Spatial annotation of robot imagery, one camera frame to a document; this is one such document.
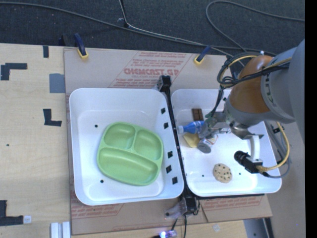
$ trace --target cookie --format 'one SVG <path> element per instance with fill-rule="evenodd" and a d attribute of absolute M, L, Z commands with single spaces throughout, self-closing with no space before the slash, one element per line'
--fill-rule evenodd
<path fill-rule="evenodd" d="M 230 167 L 225 164 L 218 163 L 213 168 L 213 176 L 219 182 L 228 183 L 232 180 L 232 173 Z"/>

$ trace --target black fabric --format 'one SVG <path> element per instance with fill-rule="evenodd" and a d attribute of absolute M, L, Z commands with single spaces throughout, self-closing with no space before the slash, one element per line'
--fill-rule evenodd
<path fill-rule="evenodd" d="M 118 0 L 0 0 L 70 10 L 124 26 Z M 207 21 L 215 0 L 123 0 L 128 22 L 138 28 L 207 45 L 232 46 Z M 305 0 L 227 0 L 280 16 L 305 18 Z M 64 12 L 0 4 L 0 43 L 59 45 L 67 35 L 73 46 L 79 33 L 86 47 L 199 53 L 204 48 L 130 33 Z M 280 53 L 305 38 L 305 24 L 264 16 L 227 3 L 209 9 L 214 24 L 244 48 Z M 225 50 L 236 54 L 241 50 Z"/>

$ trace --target white tray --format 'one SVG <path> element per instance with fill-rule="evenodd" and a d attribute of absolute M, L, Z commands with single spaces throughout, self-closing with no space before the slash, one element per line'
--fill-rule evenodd
<path fill-rule="evenodd" d="M 165 96 L 153 89 L 82 88 L 69 98 L 75 193 L 87 205 L 103 205 L 178 197 L 184 189 Z M 97 150 L 105 128 L 117 121 L 156 132 L 164 144 L 158 178 L 147 186 L 112 180 L 97 166 Z"/>
<path fill-rule="evenodd" d="M 218 90 L 180 89 L 172 97 L 172 105 L 176 126 L 186 125 L 193 121 L 192 108 L 200 108 L 205 116 L 215 105 Z M 221 101 L 217 111 L 223 110 L 224 102 Z M 255 134 L 264 134 L 260 139 L 260 158 L 266 167 L 276 165 L 273 149 L 263 122 L 249 128 Z M 201 197 L 231 196 L 273 193 L 280 189 L 280 178 L 266 178 L 260 174 L 251 174 L 238 164 L 233 156 L 238 150 L 251 152 L 249 140 L 242 140 L 234 134 L 219 134 L 211 153 L 202 153 L 197 148 L 188 146 L 181 134 L 178 135 L 182 154 L 186 181 L 189 189 Z M 229 183 L 217 181 L 212 170 L 215 164 L 223 163 L 231 168 L 232 180 Z M 271 175 L 278 176 L 279 170 L 269 171 Z"/>

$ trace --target green plate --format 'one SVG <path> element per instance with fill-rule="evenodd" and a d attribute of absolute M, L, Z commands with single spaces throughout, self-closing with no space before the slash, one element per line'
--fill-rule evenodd
<path fill-rule="evenodd" d="M 110 124 L 100 141 L 97 164 L 100 171 L 131 185 L 149 185 L 159 175 L 163 160 L 160 137 L 127 122 Z"/>

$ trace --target black connector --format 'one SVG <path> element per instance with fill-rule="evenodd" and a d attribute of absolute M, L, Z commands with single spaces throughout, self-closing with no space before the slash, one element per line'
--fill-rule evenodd
<path fill-rule="evenodd" d="M 234 159 L 245 169 L 252 173 L 259 173 L 259 170 L 257 169 L 257 166 L 261 166 L 263 164 L 263 161 L 261 160 L 252 160 L 251 156 L 248 153 L 237 151 L 234 154 Z"/>

